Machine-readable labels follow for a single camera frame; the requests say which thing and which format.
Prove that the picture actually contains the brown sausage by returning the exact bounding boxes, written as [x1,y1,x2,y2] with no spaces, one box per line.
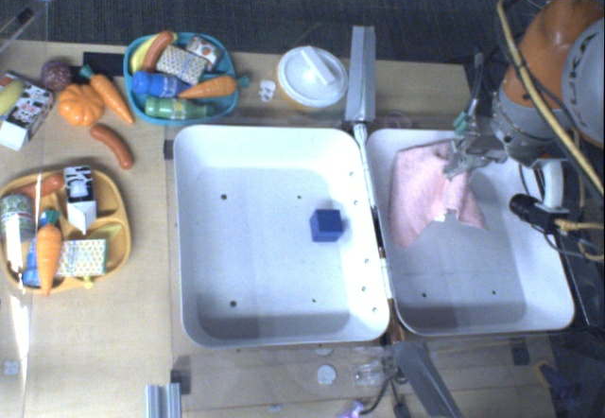
[141,30,176,73]
[89,123,135,171]
[18,173,66,200]

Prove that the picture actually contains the blue cube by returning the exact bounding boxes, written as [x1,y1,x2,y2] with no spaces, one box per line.
[308,208,344,244]

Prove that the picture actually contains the yellow patterned carton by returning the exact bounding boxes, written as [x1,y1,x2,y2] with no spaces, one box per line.
[55,237,109,278]
[155,44,210,87]

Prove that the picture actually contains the small can with orange print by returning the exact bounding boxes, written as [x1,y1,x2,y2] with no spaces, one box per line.
[184,35,224,73]

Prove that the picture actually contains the white bottle with green label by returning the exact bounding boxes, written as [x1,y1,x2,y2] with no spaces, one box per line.
[0,193,37,273]

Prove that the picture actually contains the blue bottle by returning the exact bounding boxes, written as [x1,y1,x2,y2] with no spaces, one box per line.
[130,70,191,98]
[22,235,43,289]

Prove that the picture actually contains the yellow divided plate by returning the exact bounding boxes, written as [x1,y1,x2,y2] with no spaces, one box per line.
[0,169,132,296]

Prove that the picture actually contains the orange carrot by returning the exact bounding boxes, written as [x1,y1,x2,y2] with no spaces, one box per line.
[35,209,64,299]
[78,64,136,126]
[178,74,251,101]

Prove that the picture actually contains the blue divided plate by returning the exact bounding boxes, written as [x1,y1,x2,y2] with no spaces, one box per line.
[123,30,240,126]

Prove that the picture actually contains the yellow bowl with white lid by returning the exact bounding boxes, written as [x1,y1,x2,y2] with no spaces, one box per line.
[276,44,350,114]

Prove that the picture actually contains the pink cloth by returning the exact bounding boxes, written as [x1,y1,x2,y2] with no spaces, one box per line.
[388,141,489,250]

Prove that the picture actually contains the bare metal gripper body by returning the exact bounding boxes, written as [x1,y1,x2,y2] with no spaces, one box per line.
[454,130,510,168]

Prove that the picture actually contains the purple grapes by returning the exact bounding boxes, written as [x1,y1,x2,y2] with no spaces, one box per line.
[40,60,74,93]

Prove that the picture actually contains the black and white carton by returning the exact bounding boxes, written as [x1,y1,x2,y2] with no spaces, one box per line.
[62,165,99,235]

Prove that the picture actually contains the yellow banana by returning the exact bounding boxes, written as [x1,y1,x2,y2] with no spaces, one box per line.
[129,32,179,75]
[0,78,26,117]

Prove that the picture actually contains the white plastic tray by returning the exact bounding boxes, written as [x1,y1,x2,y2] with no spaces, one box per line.
[172,124,391,350]
[366,128,577,339]

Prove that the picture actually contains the cow print milk carton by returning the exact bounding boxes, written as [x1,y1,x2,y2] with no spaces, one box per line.
[0,71,55,153]

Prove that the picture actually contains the orange pumpkin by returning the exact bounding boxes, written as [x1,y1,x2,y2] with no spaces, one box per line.
[57,82,107,128]

